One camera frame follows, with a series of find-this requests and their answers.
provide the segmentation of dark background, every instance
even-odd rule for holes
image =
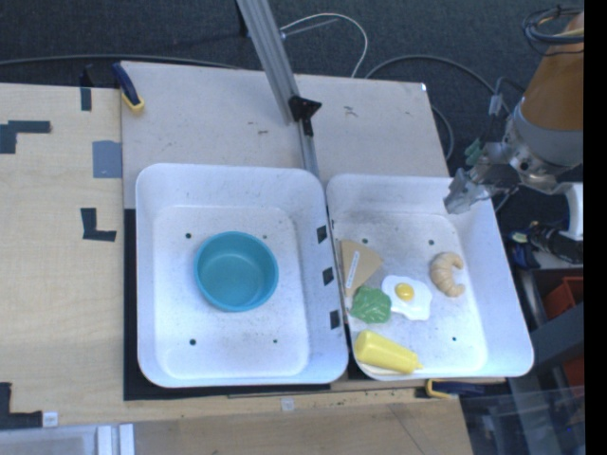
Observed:
[[[427,55],[464,66],[491,85],[505,77],[525,87],[541,59],[523,36],[525,16],[557,5],[583,7],[584,0],[269,3],[279,27],[319,12],[336,12],[359,22],[369,38],[359,78],[389,59]],[[294,72],[326,76],[350,76],[362,45],[359,30],[344,20],[285,40]],[[0,82],[79,85],[87,66],[95,85],[114,86],[110,64],[117,59],[99,59],[92,54],[180,57],[261,69],[252,42],[239,35],[234,0],[0,0]],[[66,55],[90,57],[36,64],[14,61]],[[455,65],[432,59],[391,64],[374,78],[427,84],[432,105],[454,131],[450,173],[464,166],[463,151],[489,126],[490,94],[478,80]],[[520,92],[514,86],[503,90],[506,103],[513,108]],[[447,128],[439,116],[435,118],[447,151]],[[491,132],[492,138],[500,139],[503,131],[498,125]],[[564,179],[581,180],[581,167]],[[532,220],[558,222],[566,214],[563,197],[522,189],[500,209],[499,220],[502,231],[509,232],[528,226]]]

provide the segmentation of toy shrimp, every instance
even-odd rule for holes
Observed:
[[[440,253],[432,260],[430,266],[430,278],[436,287],[448,297],[459,297],[466,287],[463,284],[456,284],[453,279],[452,267],[458,269],[464,267],[464,260],[451,251]]]

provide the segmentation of white tray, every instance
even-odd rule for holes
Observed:
[[[314,175],[156,164],[138,176],[136,204],[138,362],[150,381],[168,388],[321,384],[343,374],[340,292],[330,239],[319,237],[326,203]],[[276,257],[278,286],[259,308],[221,312],[198,291],[196,250],[226,230],[256,236]]]
[[[519,376],[533,364],[493,206],[486,201],[465,214],[447,214],[443,198],[450,182],[342,174],[327,186],[337,251],[339,240],[357,241],[383,259],[366,284],[379,288],[387,275],[402,275],[424,282],[432,292],[428,320],[392,313],[385,324],[365,324],[348,315],[353,341],[369,328],[416,352],[424,366],[402,374],[360,363],[374,379]],[[454,251],[464,260],[464,270],[454,270],[454,278],[466,286],[458,298],[438,291],[430,279],[432,258],[442,251]],[[344,301],[349,308],[352,298]]]

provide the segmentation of green toy vegetable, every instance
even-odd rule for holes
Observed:
[[[352,301],[350,315],[366,323],[385,323],[390,319],[392,301],[378,288],[361,286]]]

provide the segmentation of egg yolk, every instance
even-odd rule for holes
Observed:
[[[410,286],[408,283],[399,283],[395,286],[396,296],[404,301],[411,301],[414,299],[414,288]]]

